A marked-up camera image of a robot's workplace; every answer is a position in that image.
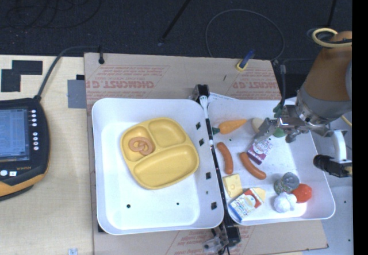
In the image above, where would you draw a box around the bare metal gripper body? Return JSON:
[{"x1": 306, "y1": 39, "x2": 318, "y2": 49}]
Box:
[{"x1": 277, "y1": 104, "x2": 331, "y2": 135}]

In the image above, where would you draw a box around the black block with thin wires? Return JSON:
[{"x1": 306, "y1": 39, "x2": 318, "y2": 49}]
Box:
[
  {"x1": 192, "y1": 84, "x2": 210, "y2": 103},
  {"x1": 210, "y1": 224, "x2": 242, "y2": 249}
]

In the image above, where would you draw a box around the purple and white carton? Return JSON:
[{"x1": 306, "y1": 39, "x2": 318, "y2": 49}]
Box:
[{"x1": 247, "y1": 137, "x2": 274, "y2": 166}]

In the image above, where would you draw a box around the yellow divided plate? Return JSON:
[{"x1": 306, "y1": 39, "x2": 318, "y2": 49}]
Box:
[{"x1": 119, "y1": 117, "x2": 200, "y2": 191}]

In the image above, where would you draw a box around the thin black and white rod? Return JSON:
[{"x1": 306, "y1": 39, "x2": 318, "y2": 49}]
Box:
[{"x1": 200, "y1": 95, "x2": 232, "y2": 227}]

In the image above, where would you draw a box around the orange carrot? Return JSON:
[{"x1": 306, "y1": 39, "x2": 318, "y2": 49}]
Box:
[{"x1": 212, "y1": 118, "x2": 248, "y2": 136}]

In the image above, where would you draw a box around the white plastic tray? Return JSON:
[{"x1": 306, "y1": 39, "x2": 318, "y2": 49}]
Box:
[
  {"x1": 206, "y1": 95, "x2": 336, "y2": 226},
  {"x1": 91, "y1": 97, "x2": 225, "y2": 235}
]

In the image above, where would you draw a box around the yellow cheese wedge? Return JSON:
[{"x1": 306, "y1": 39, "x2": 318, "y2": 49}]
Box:
[{"x1": 221, "y1": 173, "x2": 244, "y2": 199}]

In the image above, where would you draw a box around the small green can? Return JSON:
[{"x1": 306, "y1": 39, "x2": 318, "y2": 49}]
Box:
[{"x1": 273, "y1": 172, "x2": 301, "y2": 195}]

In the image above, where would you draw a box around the red tomato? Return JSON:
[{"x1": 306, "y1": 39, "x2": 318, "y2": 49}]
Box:
[{"x1": 292, "y1": 183, "x2": 313, "y2": 204}]

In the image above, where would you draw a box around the green rounded toy food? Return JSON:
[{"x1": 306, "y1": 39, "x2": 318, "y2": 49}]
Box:
[{"x1": 272, "y1": 126, "x2": 288, "y2": 138}]

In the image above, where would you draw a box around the black cylinder on white bracket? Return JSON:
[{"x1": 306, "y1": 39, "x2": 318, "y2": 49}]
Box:
[{"x1": 313, "y1": 129, "x2": 353, "y2": 178}]

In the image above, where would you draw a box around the brown pretzel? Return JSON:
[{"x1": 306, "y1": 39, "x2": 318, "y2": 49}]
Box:
[{"x1": 128, "y1": 136, "x2": 155, "y2": 156}]

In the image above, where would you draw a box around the orange sausage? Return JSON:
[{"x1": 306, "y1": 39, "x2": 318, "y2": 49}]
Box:
[
  {"x1": 239, "y1": 151, "x2": 267, "y2": 181},
  {"x1": 216, "y1": 141, "x2": 235, "y2": 175}
]

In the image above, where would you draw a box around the brown cardboard board red print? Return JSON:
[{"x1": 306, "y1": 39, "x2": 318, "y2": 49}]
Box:
[{"x1": 83, "y1": 52, "x2": 329, "y2": 255}]

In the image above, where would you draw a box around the white garlic bulb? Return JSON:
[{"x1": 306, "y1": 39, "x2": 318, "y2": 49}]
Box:
[{"x1": 273, "y1": 191, "x2": 298, "y2": 214}]

